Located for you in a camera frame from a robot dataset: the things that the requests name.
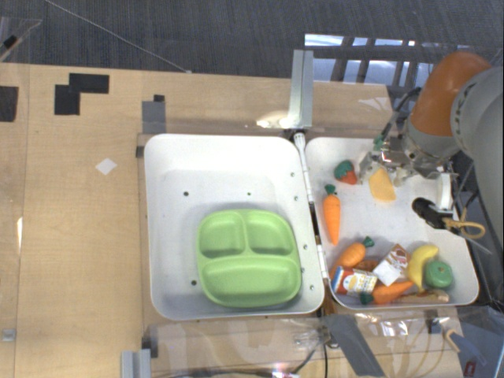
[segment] wooden surface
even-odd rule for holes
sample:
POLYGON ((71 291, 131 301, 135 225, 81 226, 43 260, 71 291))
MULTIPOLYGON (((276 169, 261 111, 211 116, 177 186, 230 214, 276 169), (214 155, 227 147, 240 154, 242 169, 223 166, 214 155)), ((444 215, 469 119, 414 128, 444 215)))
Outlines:
MULTIPOLYGON (((145 287, 145 262, 142 270, 146 254, 140 245, 139 164, 135 158, 142 131, 142 101, 151 101, 154 94, 166 96, 169 130, 278 134, 276 129, 263 130, 255 124, 271 113, 286 113, 289 80, 5 64, 0 65, 0 77, 0 85, 18 83, 29 91, 28 122, 22 117, 28 101, 21 101, 17 121, 0 124, 28 136, 28 145, 17 148, 26 153, 25 183, 21 163, 9 171, 18 177, 9 185, 9 192, 24 192, 24 201, 17 200, 24 203, 24 230, 16 378, 119 377, 120 352, 138 350, 144 327, 154 323, 161 323, 165 333, 163 357, 153 362, 159 376, 184 363, 189 368, 205 363, 241 367, 257 363, 256 358, 229 350, 238 343, 249 346, 251 353, 280 348, 279 353, 270 351, 270 357, 276 354, 292 365, 303 359, 306 354, 292 344, 293 335, 303 332, 296 323, 256 320, 182 325, 164 321, 155 313, 145 287), (54 85, 68 84, 70 72, 109 74, 109 94, 82 94, 80 116, 54 116, 54 85), (106 158, 117 167, 103 175, 95 166, 106 158), (177 357, 174 349, 182 337, 185 356, 177 357)), ((383 97, 386 91, 381 86, 316 83, 315 133, 375 135, 390 116, 390 107, 382 105, 383 97)), ((4 165, 0 180, 5 180, 10 162, 0 159, 4 165)), ((11 213, 0 214, 2 222, 12 219, 11 213)), ((15 287, 15 281, 9 286, 15 287)), ((6 286, 0 289, 5 292, 6 286)), ((420 337, 419 343, 425 343, 424 332, 420 337)), ((376 348, 389 343, 387 338, 375 341, 372 347, 376 348)), ((13 343, 0 345, 0 357, 4 357, 0 374, 12 376, 13 343)), ((407 350, 407 346, 394 349, 398 353, 407 350)), ((421 360, 426 350, 428 346, 416 349, 410 360, 421 360)), ((440 347, 430 350, 435 353, 440 347)), ((459 372, 456 355, 445 351, 441 365, 446 371, 459 372)), ((382 352, 378 358, 390 367, 399 362, 392 354, 382 352)), ((353 376, 341 351, 334 350, 330 357, 332 371, 353 376)), ((306 366, 306 376, 320 376, 323 368, 319 351, 306 366)))

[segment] wooden table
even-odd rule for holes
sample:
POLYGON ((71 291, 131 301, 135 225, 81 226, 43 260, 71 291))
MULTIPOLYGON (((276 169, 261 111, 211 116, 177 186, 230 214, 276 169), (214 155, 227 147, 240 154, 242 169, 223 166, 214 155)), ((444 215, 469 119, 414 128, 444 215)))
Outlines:
MULTIPOLYGON (((0 216, 5 225, 23 217, 21 256, 0 269, 0 322, 17 326, 16 341, 0 343, 0 376, 12 376, 15 369, 16 378, 118 377, 120 352, 140 348, 149 315, 162 323, 164 338, 160 355, 165 356, 153 362, 155 371, 204 366, 212 358, 201 352, 209 349, 217 365, 250 364, 230 351, 238 339, 263 350, 286 343, 280 353, 292 365, 304 358, 306 353, 291 345, 299 329, 282 320, 176 324, 160 319, 143 301, 139 245, 135 148, 142 101, 165 96, 170 131, 278 134, 255 124, 285 113, 290 80, 0 64, 0 85, 19 87, 20 95, 16 121, 0 123, 0 143, 6 147, 0 187, 17 207, 0 216), (109 75, 109 93, 82 94, 79 116, 55 116, 54 86, 68 84, 70 72, 109 75), (106 158, 117 164, 108 175, 95 168, 106 158), (180 340, 185 347, 174 352, 180 340)), ((391 114, 386 97, 383 86, 315 83, 313 133, 373 137, 391 114)), ((3 250, 5 257, 13 254, 12 246, 3 250)), ((418 332, 413 345, 407 337, 389 340, 367 332, 384 369, 393 364, 396 375, 404 376, 426 354, 428 360, 441 354, 435 375, 460 375, 455 352, 439 337, 430 343, 421 324, 410 329, 418 332)), ((331 374, 354 376, 340 350, 330 350, 329 357, 331 374)), ((323 370, 318 351, 303 374, 323 376, 323 370)))

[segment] white wire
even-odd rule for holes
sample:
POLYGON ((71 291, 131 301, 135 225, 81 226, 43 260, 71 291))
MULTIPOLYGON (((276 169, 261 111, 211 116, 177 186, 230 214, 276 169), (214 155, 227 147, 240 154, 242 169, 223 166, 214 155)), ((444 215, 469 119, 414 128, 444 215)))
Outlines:
POLYGON ((122 41, 124 43, 127 43, 129 46, 133 46, 134 48, 136 48, 138 50, 141 50, 142 52, 144 52, 146 54, 149 54, 150 56, 155 57, 155 58, 159 59, 160 61, 163 61, 164 63, 167 63, 167 64, 171 65, 172 67, 174 67, 176 69, 179 69, 181 72, 186 72, 186 73, 190 73, 191 72, 190 70, 186 70, 183 67, 180 67, 179 65, 176 65, 172 61, 170 61, 168 59, 165 59, 164 57, 159 56, 158 54, 155 54, 154 52, 151 52, 150 50, 147 50, 147 49, 145 49, 145 48, 143 48, 143 47, 141 47, 141 46, 139 46, 139 45, 137 45, 137 44, 135 44, 135 43, 127 40, 126 38, 124 38, 124 37, 116 34, 113 31, 110 31, 109 29, 101 26, 100 24, 96 24, 94 21, 88 20, 87 18, 82 17, 79 14, 74 13, 74 12, 70 11, 69 9, 66 9, 65 7, 60 6, 57 3, 52 2, 51 0, 43 0, 43 1, 46 2, 47 4, 51 4, 53 7, 56 7, 57 9, 60 9, 61 11, 64 11, 67 14, 70 14, 71 16, 74 16, 75 18, 78 18, 79 20, 87 22, 88 24, 91 24, 94 27, 96 27, 98 29, 101 29, 102 31, 106 32, 107 34, 110 34, 111 36, 114 36, 115 38, 118 38, 120 41, 122 41))

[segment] yellow cheese wedge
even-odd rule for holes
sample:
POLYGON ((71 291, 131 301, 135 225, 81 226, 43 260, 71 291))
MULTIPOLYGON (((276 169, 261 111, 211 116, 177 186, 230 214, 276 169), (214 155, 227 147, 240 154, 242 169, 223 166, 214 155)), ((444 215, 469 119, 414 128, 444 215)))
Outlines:
POLYGON ((394 186, 385 169, 379 168, 369 178, 369 189, 371 195, 382 202, 393 202, 395 200, 394 186))

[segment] green divided tray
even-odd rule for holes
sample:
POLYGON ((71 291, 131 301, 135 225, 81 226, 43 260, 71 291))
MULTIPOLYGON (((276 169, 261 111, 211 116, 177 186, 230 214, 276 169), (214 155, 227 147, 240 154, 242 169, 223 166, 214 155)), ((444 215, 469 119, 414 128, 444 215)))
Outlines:
POLYGON ((225 210, 205 217, 197 260, 203 291, 222 306, 274 306, 293 299, 301 287, 291 226, 269 211, 225 210))

